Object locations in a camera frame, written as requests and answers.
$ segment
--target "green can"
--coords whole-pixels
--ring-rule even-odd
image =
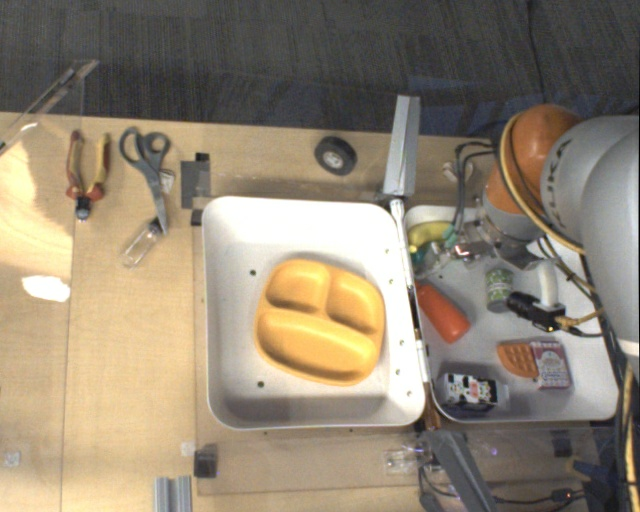
[[[494,268],[484,276],[487,288],[487,309],[493,313],[504,313],[507,297],[513,291],[513,272],[506,268]]]

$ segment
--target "table surface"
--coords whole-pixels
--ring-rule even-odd
[[[15,114],[0,114],[5,127]],[[119,157],[129,126],[172,141],[164,167],[176,173],[167,198],[169,236],[135,270],[118,256],[154,217],[140,173]],[[82,173],[91,179],[96,143],[111,134],[106,196],[78,223],[64,192],[69,134],[80,128]],[[191,474],[197,420],[194,228],[180,207],[180,161],[211,155],[216,194],[369,200],[382,183],[389,134],[331,133],[358,153],[346,178],[322,170],[320,130],[49,116],[0,157],[0,467],[2,510],[127,510],[153,507],[158,476]],[[440,169],[454,138],[421,137],[415,201],[451,204]],[[482,182],[490,161],[479,161]],[[52,276],[69,300],[27,293],[23,279]],[[20,452],[12,466],[11,453]],[[294,493],[199,495],[194,510],[420,510],[414,486]]]

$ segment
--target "black wheel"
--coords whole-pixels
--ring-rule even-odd
[[[326,171],[337,176],[346,176],[356,166],[354,149],[338,137],[325,137],[316,146],[316,160]]]

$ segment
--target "red and yellow pliers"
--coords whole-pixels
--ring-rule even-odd
[[[86,221],[91,211],[91,205],[104,197],[104,182],[109,172],[109,147],[111,139],[105,133],[98,141],[98,169],[93,178],[91,186],[85,192],[80,176],[80,152],[84,140],[78,130],[71,133],[69,154],[67,155],[67,179],[69,188],[67,196],[76,202],[76,217],[81,221]]]

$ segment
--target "white plastic tray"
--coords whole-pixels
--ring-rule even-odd
[[[443,206],[417,206],[407,212],[407,228],[420,222],[450,220],[454,209]],[[473,219],[474,210],[466,211]],[[581,263],[576,253],[555,244],[565,262],[578,274]],[[496,379],[508,386],[509,394],[491,411],[472,418],[451,419],[466,422],[589,421],[613,416],[618,388],[602,338],[578,338],[564,332],[544,333],[514,313],[496,314],[485,306],[485,273],[495,267],[514,272],[514,289],[540,296],[535,271],[520,272],[496,258],[484,258],[473,267],[452,262],[430,277],[430,282],[453,300],[471,321],[471,329],[454,344],[447,344],[421,314],[423,336],[429,347],[431,379],[437,381],[446,372],[465,373]],[[558,272],[559,300],[567,306],[567,315],[581,317],[593,311],[592,304]],[[597,320],[580,326],[585,332],[598,332]],[[552,338],[562,343],[568,359],[573,385],[564,390],[539,390],[531,379],[509,373],[501,365],[496,345],[501,341]]]
[[[401,426],[425,395],[391,216],[364,203],[222,197],[203,214],[207,386],[213,415],[234,429]],[[310,258],[365,277],[382,293],[386,330],[373,373],[355,386],[306,381],[258,354],[253,322],[271,269]]]

